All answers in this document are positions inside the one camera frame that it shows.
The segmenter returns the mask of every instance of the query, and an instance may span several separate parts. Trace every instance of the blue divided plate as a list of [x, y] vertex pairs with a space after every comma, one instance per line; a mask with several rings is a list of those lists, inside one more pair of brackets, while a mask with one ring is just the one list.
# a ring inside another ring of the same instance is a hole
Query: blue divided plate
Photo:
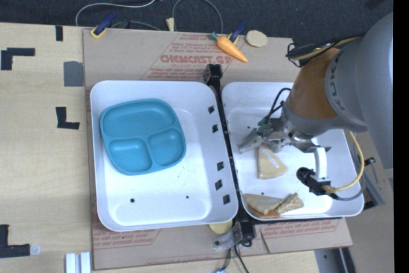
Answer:
[[170, 168], [186, 153], [186, 141], [172, 107], [144, 99], [107, 108], [100, 120], [102, 139], [112, 164], [126, 175]]

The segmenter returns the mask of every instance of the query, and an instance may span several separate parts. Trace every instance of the white cable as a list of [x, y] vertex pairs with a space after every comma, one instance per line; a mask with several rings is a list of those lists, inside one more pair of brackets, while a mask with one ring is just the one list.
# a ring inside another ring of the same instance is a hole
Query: white cable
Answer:
[[80, 15], [84, 10], [86, 10], [87, 8], [90, 8], [90, 7], [94, 7], [94, 6], [111, 6], [111, 7], [133, 8], [133, 9], [135, 9], [135, 8], [145, 8], [145, 7], [148, 7], [148, 6], [150, 6], [151, 4], [153, 4], [155, 1], [156, 1], [156, 0], [151, 0], [151, 1], [149, 1], [148, 3], [146, 3], [146, 4], [134, 5], [134, 6], [133, 6], [133, 5], [125, 5], [125, 4], [113, 4], [113, 3], [94, 3], [94, 4], [88, 4], [88, 5], [84, 6], [84, 7], [82, 7], [82, 8], [78, 11], [78, 13], [76, 14], [76, 16], [75, 16], [75, 25], [76, 25], [76, 26], [79, 26], [79, 25], [78, 25], [79, 15]]

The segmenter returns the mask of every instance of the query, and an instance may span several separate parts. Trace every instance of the light wood surface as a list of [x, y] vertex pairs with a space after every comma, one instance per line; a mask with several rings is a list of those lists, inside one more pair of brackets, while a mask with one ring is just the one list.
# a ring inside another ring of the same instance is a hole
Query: light wood surface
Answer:
[[[0, 71], [0, 224], [9, 244], [38, 244], [39, 255], [0, 259], [0, 272], [64, 272], [66, 253], [91, 251], [86, 110], [83, 87], [64, 87], [63, 63], [82, 63], [82, 29], [0, 24], [0, 50], [31, 47]], [[56, 107], [79, 130], [57, 129]], [[250, 272], [318, 272], [313, 251], [245, 257]], [[220, 260], [104, 272], [214, 272]], [[233, 259], [229, 273], [244, 272]]]

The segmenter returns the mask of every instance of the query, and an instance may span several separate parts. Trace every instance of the cardboard box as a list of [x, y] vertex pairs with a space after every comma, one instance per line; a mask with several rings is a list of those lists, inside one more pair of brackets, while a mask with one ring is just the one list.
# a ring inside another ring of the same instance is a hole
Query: cardboard box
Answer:
[[[89, 31], [83, 30], [83, 47], [94, 269], [224, 258], [225, 251], [213, 248], [216, 234], [208, 226], [121, 233], [102, 226], [95, 205], [89, 93], [105, 80], [200, 81], [207, 64], [222, 66], [222, 86], [233, 81], [293, 82], [298, 68], [285, 57], [291, 40], [269, 38], [266, 46], [256, 48], [241, 37], [237, 46], [249, 60], [242, 63], [202, 33], [109, 29], [94, 40]], [[244, 256], [351, 245], [344, 219], [256, 225], [256, 232], [252, 246], [242, 249]]]

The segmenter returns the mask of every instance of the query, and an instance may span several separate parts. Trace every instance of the orange toy carrot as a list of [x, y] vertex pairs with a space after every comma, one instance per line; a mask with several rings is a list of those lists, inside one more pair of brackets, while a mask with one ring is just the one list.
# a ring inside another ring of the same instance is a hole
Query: orange toy carrot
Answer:
[[216, 40], [217, 46], [222, 49], [226, 54], [229, 54], [230, 56], [239, 59], [240, 61], [243, 61], [244, 63], [247, 62], [247, 58], [244, 56], [244, 54], [241, 52], [237, 46], [229, 40], [228, 37], [222, 35], [222, 36], [217, 36], [216, 33], [212, 33], [210, 35], [210, 38], [213, 40]]

